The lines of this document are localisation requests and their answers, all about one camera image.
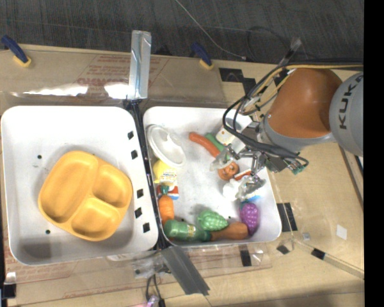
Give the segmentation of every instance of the cable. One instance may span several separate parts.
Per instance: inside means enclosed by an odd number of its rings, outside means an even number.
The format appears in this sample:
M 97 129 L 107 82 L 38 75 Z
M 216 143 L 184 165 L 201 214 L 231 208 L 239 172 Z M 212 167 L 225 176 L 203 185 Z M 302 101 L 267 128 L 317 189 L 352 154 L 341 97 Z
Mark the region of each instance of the cable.
M 210 41 L 218 48 L 220 49 L 221 51 L 223 52 L 226 52 L 227 54 L 230 54 L 232 56 L 235 56 L 235 57 L 238 57 L 242 60 L 246 60 L 246 57 L 245 56 L 240 56 L 238 54 L 235 54 L 233 52 L 230 52 L 226 49 L 224 49 L 223 47 L 221 47 L 219 44 L 216 43 L 216 41 L 210 36 L 210 34 L 204 29 L 204 27 L 199 24 L 199 22 L 194 18 L 194 16 L 192 16 L 192 14 L 188 11 L 188 9 L 186 9 L 186 7 L 179 1 L 179 0 L 174 0 L 185 12 L 186 14 L 193 20 L 193 22 L 200 28 L 200 30 L 202 32 L 205 33 L 205 35 L 210 39 Z
M 158 293 L 158 297 L 159 297 L 159 299 L 162 299 L 161 293 L 160 293 L 160 291 L 158 289 L 158 284 L 156 283 L 156 273 L 154 274 L 153 277 L 154 277 L 154 284 L 155 284 L 156 292 Z
M 252 35 L 252 33 L 254 31 L 257 31 L 259 32 L 259 30 L 263 30 L 263 31 L 266 31 L 266 32 L 269 32 L 271 34 L 273 34 L 275 37 L 277 37 L 279 40 L 280 40 L 280 43 L 283 45 L 283 47 L 286 47 L 286 42 L 285 42 L 285 38 L 282 37 L 281 35 L 279 35 L 278 33 L 272 31 L 271 29 L 269 28 L 265 28 L 264 26 L 253 26 L 251 27 L 250 29 L 247 30 L 247 34 L 246 34 L 246 44 L 248 46 L 248 50 L 249 50 L 249 53 L 251 54 L 253 60 L 255 62 L 259 62 L 256 58 L 256 55 L 253 53 L 252 51 L 252 45 L 250 44 L 250 37 Z
M 278 156 L 278 157 L 281 157 L 281 158 L 284 158 L 284 159 L 295 159 L 297 161 L 303 161 L 304 162 L 303 167 L 305 167 L 305 166 L 308 165 L 308 160 L 300 157 L 298 155 L 298 153 L 289 151 L 288 149 L 285 149 L 285 148 L 283 148 L 281 146 L 275 146 L 275 145 L 270 145 L 270 144 L 267 144 L 267 143 L 261 143 L 261 142 L 258 142 L 256 140 L 252 139 L 252 138 L 249 138 L 249 137 L 245 136 L 244 134 L 238 133 L 238 131 L 236 130 L 236 117 L 237 117 L 237 114 L 238 113 L 241 113 L 241 114 L 253 114 L 254 112 L 256 112 L 257 109 L 254 109 L 251 112 L 245 112 L 245 113 L 242 112 L 242 107 L 243 107 L 244 102 L 248 101 L 250 99 L 250 97 L 253 97 L 254 95 L 256 95 L 259 92 L 259 89 L 260 89 L 260 91 L 262 91 L 262 89 L 265 88 L 266 85 L 269 85 L 269 83 L 271 83 L 273 81 L 275 76 L 282 75 L 283 72 L 285 72 L 285 77 L 278 83 L 278 85 L 276 85 L 276 88 L 273 90 L 271 95 L 268 97 L 268 100 L 266 101 L 266 104 L 273 97 L 275 97 L 277 95 L 279 89 L 283 86 L 285 81 L 289 78 L 289 71 L 290 70 L 295 70 L 297 68 L 328 69 L 328 68 L 351 68 L 351 67 L 353 67 L 353 68 L 364 67 L 364 65 L 363 65 L 362 62 L 361 63 L 356 63 L 355 60 L 353 60 L 353 62 L 351 62 L 351 63 L 337 63 L 337 64 L 335 64 L 335 63 L 324 63 L 322 61 L 310 61 L 308 63 L 289 63 L 289 64 L 287 64 L 285 66 L 282 66 L 282 67 L 276 67 L 275 69 L 270 71 L 268 74 L 266 74 L 250 90 L 250 92 L 247 95 L 245 95 L 242 98 L 240 98 L 239 100 L 235 101 L 231 106 L 229 106 L 227 108 L 227 110 L 223 114 L 223 119 L 222 119 L 223 127 L 229 133 L 231 133 L 232 135 L 234 135 L 235 137 L 240 139 L 245 145 L 247 145 L 247 146 L 249 146 L 249 147 L 251 147 L 253 149 L 260 150 L 260 151 L 263 151 L 265 153 L 269 153 L 271 155 L 275 155 L 275 156 Z M 239 105 L 239 107 L 235 111 L 232 127 L 230 127 L 226 123 L 226 115 L 228 115 L 228 113 L 234 107 L 236 107 L 237 105 Z

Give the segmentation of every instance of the orange carrot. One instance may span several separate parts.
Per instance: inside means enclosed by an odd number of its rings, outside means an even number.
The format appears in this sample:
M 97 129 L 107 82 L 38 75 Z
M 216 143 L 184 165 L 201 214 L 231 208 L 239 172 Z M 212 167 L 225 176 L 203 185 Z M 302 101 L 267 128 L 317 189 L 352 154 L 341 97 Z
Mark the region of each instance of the orange carrot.
M 175 219 L 175 211 L 173 208 L 173 200 L 164 195 L 158 200 L 159 214 L 161 215 L 162 225 L 165 225 L 169 219 Z

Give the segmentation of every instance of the yellow plate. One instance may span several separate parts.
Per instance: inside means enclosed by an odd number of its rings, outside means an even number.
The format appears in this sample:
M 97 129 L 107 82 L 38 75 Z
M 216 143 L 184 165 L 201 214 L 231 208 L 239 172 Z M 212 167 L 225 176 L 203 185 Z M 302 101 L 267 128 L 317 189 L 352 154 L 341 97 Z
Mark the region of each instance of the yellow plate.
M 131 180 L 106 161 L 82 151 L 61 157 L 38 196 L 44 217 L 90 241 L 112 236 L 132 199 Z

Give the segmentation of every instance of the blue clamp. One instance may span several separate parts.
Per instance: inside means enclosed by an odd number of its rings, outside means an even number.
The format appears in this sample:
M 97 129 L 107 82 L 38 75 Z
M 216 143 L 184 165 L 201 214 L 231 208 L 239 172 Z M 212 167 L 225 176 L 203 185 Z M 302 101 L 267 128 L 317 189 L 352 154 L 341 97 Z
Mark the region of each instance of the blue clamp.
M 202 47 L 198 42 L 192 43 L 192 51 L 200 57 L 200 64 L 208 70 L 213 68 L 210 55 L 206 52 L 205 48 Z
M 8 35 L 4 35 L 1 38 L 1 43 L 4 44 L 7 48 L 9 48 L 13 53 L 13 60 L 16 61 L 23 67 L 28 67 L 31 63 L 30 57 L 28 57 L 24 51 L 20 48 L 15 40 L 10 38 Z

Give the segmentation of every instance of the purple grapes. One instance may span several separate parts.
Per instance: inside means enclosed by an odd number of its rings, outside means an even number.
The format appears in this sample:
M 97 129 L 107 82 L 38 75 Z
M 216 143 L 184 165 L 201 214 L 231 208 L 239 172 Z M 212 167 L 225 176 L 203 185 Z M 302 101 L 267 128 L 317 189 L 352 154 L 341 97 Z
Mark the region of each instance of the purple grapes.
M 248 232 L 253 235 L 259 226 L 259 210 L 257 206 L 252 203 L 244 203 L 240 209 L 240 217 L 242 223 L 248 227 Z

